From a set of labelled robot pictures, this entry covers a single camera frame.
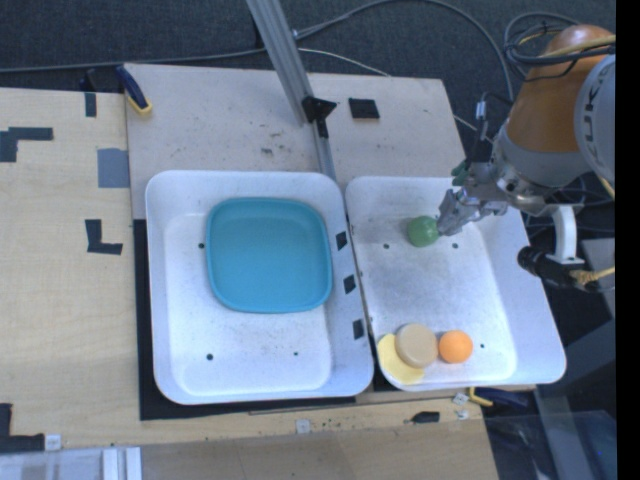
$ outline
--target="beige round object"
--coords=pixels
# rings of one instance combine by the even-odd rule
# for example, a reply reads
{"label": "beige round object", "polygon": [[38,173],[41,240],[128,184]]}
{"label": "beige round object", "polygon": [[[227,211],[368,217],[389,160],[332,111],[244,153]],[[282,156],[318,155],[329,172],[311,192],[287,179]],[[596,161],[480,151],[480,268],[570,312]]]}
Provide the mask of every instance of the beige round object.
{"label": "beige round object", "polygon": [[385,334],[378,342],[378,358],[383,371],[391,375],[400,384],[417,384],[424,377],[422,368],[414,368],[405,363],[396,351],[396,337]]}
{"label": "beige round object", "polygon": [[438,338],[422,324],[403,325],[396,333],[396,352],[409,366],[424,368],[438,357]]}

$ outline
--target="wooden board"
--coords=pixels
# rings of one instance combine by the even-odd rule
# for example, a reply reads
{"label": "wooden board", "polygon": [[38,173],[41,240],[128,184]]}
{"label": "wooden board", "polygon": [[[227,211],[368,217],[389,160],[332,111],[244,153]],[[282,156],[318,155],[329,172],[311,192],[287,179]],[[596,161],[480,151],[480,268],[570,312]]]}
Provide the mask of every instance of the wooden board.
{"label": "wooden board", "polygon": [[[124,106],[98,94],[86,117],[83,93],[0,90],[0,131],[54,134],[0,163],[0,402],[13,404],[12,434],[61,434],[78,448],[291,435],[300,419],[312,432],[397,427],[420,411],[457,421],[450,398],[363,393],[350,407],[141,422],[130,191],[100,188],[97,172],[98,150],[128,149]],[[122,253],[88,253],[86,219]]]}
{"label": "wooden board", "polygon": [[498,478],[481,420],[143,447],[145,478]]}
{"label": "wooden board", "polygon": [[[300,126],[273,71],[130,65],[153,104],[127,107],[133,216],[144,190],[167,169],[318,171],[311,125]],[[316,97],[335,102],[327,118],[336,181],[449,176],[464,159],[441,80],[310,74]],[[350,99],[375,102],[379,119],[354,118]]]}

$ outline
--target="green ball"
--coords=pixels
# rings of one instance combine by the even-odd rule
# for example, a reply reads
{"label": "green ball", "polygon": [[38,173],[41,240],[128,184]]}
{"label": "green ball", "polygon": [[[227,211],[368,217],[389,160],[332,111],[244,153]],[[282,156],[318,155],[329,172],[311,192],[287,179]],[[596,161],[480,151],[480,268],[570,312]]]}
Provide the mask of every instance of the green ball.
{"label": "green ball", "polygon": [[416,247],[431,245],[440,237],[436,219],[426,215],[411,220],[407,226],[407,232],[409,241]]}

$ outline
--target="black tape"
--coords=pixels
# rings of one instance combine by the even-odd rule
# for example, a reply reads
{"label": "black tape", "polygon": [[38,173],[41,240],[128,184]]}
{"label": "black tape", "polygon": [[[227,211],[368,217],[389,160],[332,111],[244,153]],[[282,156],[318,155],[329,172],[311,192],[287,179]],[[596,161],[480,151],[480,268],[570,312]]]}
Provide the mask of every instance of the black tape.
{"label": "black tape", "polygon": [[0,404],[0,455],[3,453],[39,452],[44,450],[44,434],[11,435],[11,404]]}
{"label": "black tape", "polygon": [[358,340],[364,336],[364,322],[362,318],[353,321],[353,339]]}
{"label": "black tape", "polygon": [[344,283],[344,293],[351,293],[356,287],[356,278],[354,275],[345,277],[342,282]]}
{"label": "black tape", "polygon": [[354,119],[380,119],[375,100],[349,98],[349,107],[351,108],[351,117]]}
{"label": "black tape", "polygon": [[18,141],[9,132],[0,132],[0,162],[15,162],[18,158]]}
{"label": "black tape", "polygon": [[346,231],[343,231],[342,233],[338,233],[336,235],[336,245],[338,246],[338,250],[342,249],[345,245],[347,245]]}
{"label": "black tape", "polygon": [[98,115],[98,102],[94,92],[84,93],[84,115],[86,117],[96,117]]}
{"label": "black tape", "polygon": [[102,221],[99,219],[87,219],[84,221],[87,228],[87,239],[89,245],[87,252],[97,252],[100,254],[122,254],[122,244],[102,243]]}
{"label": "black tape", "polygon": [[44,451],[44,434],[35,436],[0,436],[0,454]]}
{"label": "black tape", "polygon": [[16,162],[19,140],[53,140],[53,128],[9,127],[0,132],[0,162]]}
{"label": "black tape", "polygon": [[11,427],[11,404],[0,404],[0,437],[9,435]]}

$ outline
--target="metal pole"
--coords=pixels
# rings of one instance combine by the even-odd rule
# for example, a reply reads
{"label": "metal pole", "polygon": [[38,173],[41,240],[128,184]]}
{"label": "metal pole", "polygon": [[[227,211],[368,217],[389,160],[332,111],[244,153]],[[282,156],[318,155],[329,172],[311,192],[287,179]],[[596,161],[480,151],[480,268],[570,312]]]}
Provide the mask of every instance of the metal pole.
{"label": "metal pole", "polygon": [[[307,72],[302,65],[291,29],[280,6],[279,0],[246,0],[256,26],[260,31],[269,58],[278,73],[280,83],[300,125],[308,119],[302,101],[313,97]],[[313,136],[318,154],[320,171],[335,180],[335,169],[331,148],[326,137],[321,137],[317,126],[313,126]]]}

